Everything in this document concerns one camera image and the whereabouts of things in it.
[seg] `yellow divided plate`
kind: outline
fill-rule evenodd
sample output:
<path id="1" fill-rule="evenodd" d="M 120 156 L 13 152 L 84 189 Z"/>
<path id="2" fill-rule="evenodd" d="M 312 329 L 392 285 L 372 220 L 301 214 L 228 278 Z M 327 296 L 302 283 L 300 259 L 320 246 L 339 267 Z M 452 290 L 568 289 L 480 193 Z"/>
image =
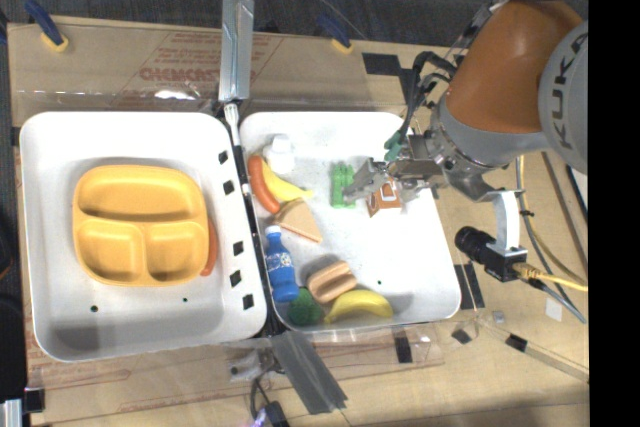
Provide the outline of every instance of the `yellow divided plate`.
<path id="1" fill-rule="evenodd" d="M 83 269 L 123 286 L 184 283 L 209 253 L 207 209 L 185 173 L 109 165 L 85 173 L 73 196 L 73 240 Z"/>

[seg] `toy banana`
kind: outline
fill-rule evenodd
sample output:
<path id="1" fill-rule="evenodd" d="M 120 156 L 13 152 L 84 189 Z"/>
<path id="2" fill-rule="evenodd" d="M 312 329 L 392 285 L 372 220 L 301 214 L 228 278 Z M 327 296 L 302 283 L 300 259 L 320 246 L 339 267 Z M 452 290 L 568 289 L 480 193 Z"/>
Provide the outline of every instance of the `toy banana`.
<path id="1" fill-rule="evenodd" d="M 324 318 L 326 323 L 333 322 L 336 318 L 357 310 L 368 311 L 380 317 L 391 317 L 393 309 L 383 296 L 371 290 L 350 290 L 339 296 L 331 311 Z"/>
<path id="2" fill-rule="evenodd" d="M 305 191 L 280 178 L 271 170 L 269 164 L 264 160 L 262 161 L 262 175 L 271 194 L 280 201 L 293 201 L 294 199 L 310 198 L 313 196 L 313 191 Z"/>

